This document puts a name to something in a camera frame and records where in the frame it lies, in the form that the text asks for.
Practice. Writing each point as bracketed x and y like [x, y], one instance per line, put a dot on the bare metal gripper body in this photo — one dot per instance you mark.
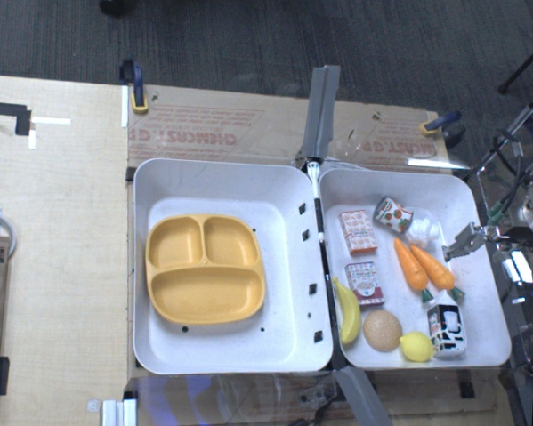
[517, 237]

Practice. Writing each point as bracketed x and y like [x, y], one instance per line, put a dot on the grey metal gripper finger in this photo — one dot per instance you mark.
[468, 233]
[462, 251]

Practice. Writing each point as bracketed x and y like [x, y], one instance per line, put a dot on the orange carrot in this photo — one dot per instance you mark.
[435, 267]
[410, 264]

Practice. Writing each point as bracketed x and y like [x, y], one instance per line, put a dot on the white lumpy toy food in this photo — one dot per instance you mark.
[421, 231]

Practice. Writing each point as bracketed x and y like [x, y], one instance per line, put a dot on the white can with tomato print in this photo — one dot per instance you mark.
[393, 214]

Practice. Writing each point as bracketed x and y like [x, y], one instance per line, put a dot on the black and white milk carton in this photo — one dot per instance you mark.
[446, 330]

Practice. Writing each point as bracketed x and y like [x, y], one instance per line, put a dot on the white plastic tray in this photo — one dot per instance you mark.
[286, 355]
[478, 334]

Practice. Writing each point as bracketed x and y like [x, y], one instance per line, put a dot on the red and white carton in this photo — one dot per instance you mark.
[364, 284]

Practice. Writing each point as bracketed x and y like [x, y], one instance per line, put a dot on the orange and white carton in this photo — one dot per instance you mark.
[358, 232]

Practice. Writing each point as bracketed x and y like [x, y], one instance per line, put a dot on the yellow lemon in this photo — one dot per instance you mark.
[416, 347]

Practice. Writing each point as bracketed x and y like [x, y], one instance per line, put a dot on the brown bread roll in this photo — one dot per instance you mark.
[382, 330]

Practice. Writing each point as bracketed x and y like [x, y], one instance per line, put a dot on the yellow banana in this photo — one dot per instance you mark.
[351, 314]

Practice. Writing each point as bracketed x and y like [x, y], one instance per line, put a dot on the brown cardboard board red print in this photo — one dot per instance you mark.
[271, 128]

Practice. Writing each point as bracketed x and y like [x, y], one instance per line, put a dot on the yellow divided plate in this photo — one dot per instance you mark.
[204, 289]

